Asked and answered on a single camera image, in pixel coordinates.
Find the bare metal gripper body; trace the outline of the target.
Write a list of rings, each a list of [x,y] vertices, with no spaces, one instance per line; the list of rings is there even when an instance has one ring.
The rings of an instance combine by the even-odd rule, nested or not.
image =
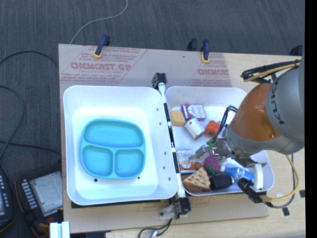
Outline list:
[[[216,156],[220,162],[225,162],[226,159],[234,160],[235,152],[227,146],[225,138],[212,139],[209,146],[211,147],[211,155]]]

